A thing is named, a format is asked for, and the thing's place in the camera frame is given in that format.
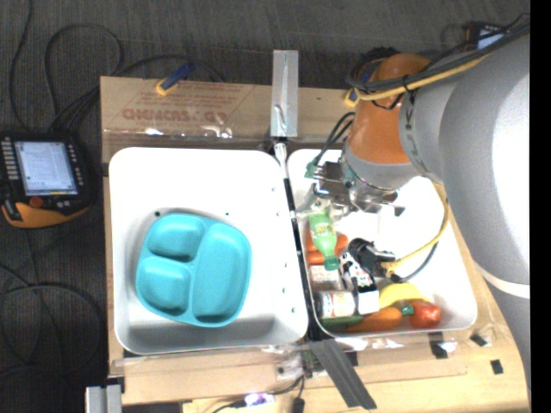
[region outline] small bottle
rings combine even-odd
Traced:
[[[328,271],[338,269],[339,262],[335,257],[337,232],[331,218],[326,211],[310,214],[308,224],[310,225],[313,244],[324,257],[325,269]]]

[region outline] orange carrot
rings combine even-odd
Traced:
[[[321,252],[313,245],[313,250],[308,250],[308,237],[305,240],[306,247],[306,263],[309,265],[321,265],[324,262],[324,257]],[[338,256],[348,246],[348,238],[344,234],[338,234],[337,245],[335,246],[335,256]]]
[[[378,312],[370,313],[360,323],[346,328],[347,332],[382,332],[392,330],[402,321],[402,312],[395,307],[388,306]]]

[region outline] banana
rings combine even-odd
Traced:
[[[379,307],[383,309],[394,305],[399,301],[412,301],[414,299],[421,299],[429,301],[415,286],[409,281],[405,283],[392,283],[386,287],[383,287],[379,291]]]

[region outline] label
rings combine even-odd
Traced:
[[[342,290],[344,284],[338,269],[328,271],[324,265],[310,265],[310,284],[314,291]]]
[[[317,293],[320,318],[351,317],[356,312],[354,295],[349,291],[324,291]]]
[[[161,96],[155,81],[140,81],[122,108],[105,120],[104,131],[231,137],[228,121],[253,88],[181,81],[168,96]]]

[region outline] wooden table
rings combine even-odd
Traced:
[[[124,78],[127,84],[132,81]],[[264,101],[256,98],[255,108],[263,111],[269,105],[269,90],[257,88]],[[110,88],[102,94],[102,111],[117,96]],[[337,118],[346,107],[339,102],[339,90],[302,90],[300,105],[309,117]],[[124,142],[108,137],[103,145],[103,162]],[[123,377],[123,405],[183,403],[183,412],[208,413],[221,405],[251,391],[274,391],[287,386],[276,371],[288,357],[258,349],[169,354],[156,357],[127,358],[114,332],[113,270],[108,178],[104,178],[105,233],[107,249],[108,290],[108,354],[111,377]],[[356,371],[381,412],[527,412],[524,373],[520,356],[511,332],[497,307],[486,283],[476,271],[468,249],[452,219],[467,273],[479,307],[479,316],[472,329],[446,334],[456,349],[446,359],[437,359],[430,344],[413,343],[404,348],[375,350],[357,353]],[[489,340],[485,347],[469,337],[480,333]],[[495,373],[492,362],[498,361],[502,373]],[[298,388],[278,396],[275,404],[257,406],[256,413],[288,412]],[[348,409],[332,381],[323,373],[307,379],[302,397],[306,400],[305,412],[325,413],[360,411]]]

